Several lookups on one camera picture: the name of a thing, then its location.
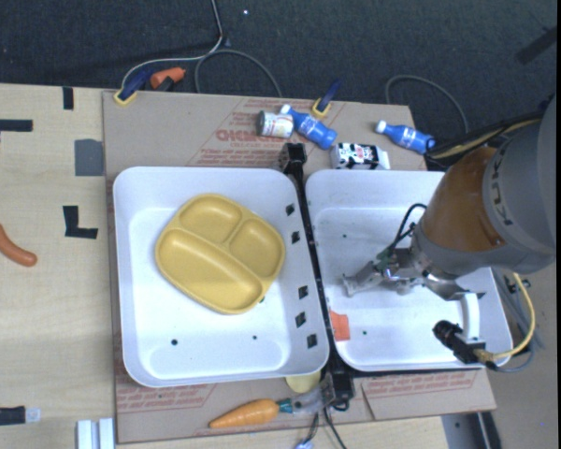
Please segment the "toy carrot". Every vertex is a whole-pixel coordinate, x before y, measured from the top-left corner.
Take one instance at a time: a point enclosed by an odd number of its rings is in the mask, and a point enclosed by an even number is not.
[[[265,424],[272,421],[279,414],[279,411],[291,413],[293,411],[291,401],[289,399],[279,402],[272,399],[257,399],[214,419],[209,423],[209,426],[218,429]]]

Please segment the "light wood surface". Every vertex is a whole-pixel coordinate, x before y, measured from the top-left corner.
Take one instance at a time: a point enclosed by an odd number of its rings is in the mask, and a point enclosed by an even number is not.
[[[0,223],[38,256],[32,268],[0,254],[0,407],[39,408],[37,423],[0,427],[0,448],[75,447],[75,424],[114,417],[106,183],[76,177],[74,142],[102,140],[101,91],[75,89],[63,109],[60,87],[0,84],[0,119],[33,120],[31,133],[0,140]],[[79,226],[97,239],[65,237],[63,206],[79,206]],[[292,448],[305,429],[133,447]],[[443,449],[439,417],[342,425],[355,447]],[[321,427],[317,448],[338,447]]]

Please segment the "orange object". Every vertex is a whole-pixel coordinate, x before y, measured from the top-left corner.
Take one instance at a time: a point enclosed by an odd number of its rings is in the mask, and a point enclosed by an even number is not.
[[[280,406],[272,399],[257,399],[243,404],[209,423],[212,429],[222,427],[251,426],[272,421],[279,414]]]
[[[31,267],[37,262],[37,256],[20,248],[8,237],[4,227],[0,224],[0,252],[15,263]]]
[[[350,340],[352,338],[349,330],[349,318],[347,314],[338,314],[334,311],[330,312],[330,324],[335,332],[335,340]]]
[[[157,71],[150,77],[151,87],[155,90],[164,83],[166,77],[170,77],[175,83],[179,83],[185,77],[185,70],[180,66],[175,66],[167,70]]]

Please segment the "yellow plate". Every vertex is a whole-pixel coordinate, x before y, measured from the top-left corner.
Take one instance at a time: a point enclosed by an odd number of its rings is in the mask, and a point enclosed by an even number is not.
[[[284,262],[284,243],[268,222],[225,196],[184,204],[156,242],[160,272],[215,311],[239,314],[262,300]]]

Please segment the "white bottle cap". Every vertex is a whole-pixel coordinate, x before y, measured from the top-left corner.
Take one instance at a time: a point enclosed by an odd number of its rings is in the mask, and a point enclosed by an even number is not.
[[[374,130],[376,133],[382,134],[384,133],[384,128],[386,128],[386,121],[380,120],[376,125],[376,129]]]

